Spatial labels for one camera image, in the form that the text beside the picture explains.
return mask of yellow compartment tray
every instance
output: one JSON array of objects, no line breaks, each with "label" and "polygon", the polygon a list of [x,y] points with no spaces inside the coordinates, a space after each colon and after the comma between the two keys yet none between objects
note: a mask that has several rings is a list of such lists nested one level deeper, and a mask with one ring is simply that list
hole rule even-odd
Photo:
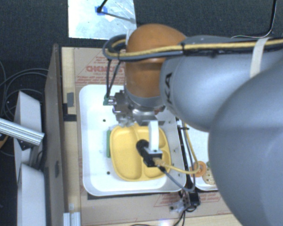
[{"label": "yellow compartment tray", "polygon": [[[110,154],[116,174],[126,181],[146,181],[161,178],[164,173],[156,167],[148,168],[136,149],[136,143],[149,141],[147,126],[134,124],[131,127],[115,127],[110,134]],[[170,149],[165,133],[159,128],[159,148],[162,160],[171,164]]]}]

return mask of metal rod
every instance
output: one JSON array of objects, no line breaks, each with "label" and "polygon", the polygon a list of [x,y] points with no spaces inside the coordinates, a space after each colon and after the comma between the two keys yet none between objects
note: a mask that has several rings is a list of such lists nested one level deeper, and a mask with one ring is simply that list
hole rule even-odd
[{"label": "metal rod", "polygon": [[20,141],[28,142],[33,145],[40,145],[44,133],[38,132],[14,122],[0,118],[0,133],[15,137]]},{"label": "metal rod", "polygon": [[96,12],[97,13],[100,13],[103,9],[103,6],[105,5],[105,3],[107,2],[108,0],[104,0],[103,3],[96,9]]}]

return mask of white bracket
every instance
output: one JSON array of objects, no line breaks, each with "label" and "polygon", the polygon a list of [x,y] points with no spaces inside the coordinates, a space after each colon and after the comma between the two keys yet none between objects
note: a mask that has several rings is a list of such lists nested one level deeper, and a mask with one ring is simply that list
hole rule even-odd
[{"label": "white bracket", "polygon": [[159,151],[159,129],[158,121],[149,121],[149,150],[151,152]]}]

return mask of black connector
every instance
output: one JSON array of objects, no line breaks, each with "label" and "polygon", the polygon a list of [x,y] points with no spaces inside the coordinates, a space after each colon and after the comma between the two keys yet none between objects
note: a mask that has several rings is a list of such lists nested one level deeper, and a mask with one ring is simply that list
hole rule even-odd
[{"label": "black connector", "polygon": [[190,204],[192,207],[197,207],[200,205],[200,198],[197,192],[189,193]]},{"label": "black connector", "polygon": [[139,140],[136,143],[136,149],[138,153],[142,156],[143,162],[147,167],[156,167],[153,158],[162,158],[161,152],[149,152],[146,148],[149,148],[149,142],[146,140]]}]

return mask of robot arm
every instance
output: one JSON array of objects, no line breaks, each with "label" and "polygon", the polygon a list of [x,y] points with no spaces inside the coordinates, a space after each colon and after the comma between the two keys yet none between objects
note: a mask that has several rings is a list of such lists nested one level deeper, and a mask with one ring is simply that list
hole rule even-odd
[{"label": "robot arm", "polygon": [[108,59],[126,61],[125,88],[109,104],[122,126],[147,125],[166,107],[208,131],[214,178],[235,216],[283,225],[283,39],[265,43],[260,74],[251,78],[256,43],[141,26],[125,54],[124,37],[104,46]]}]

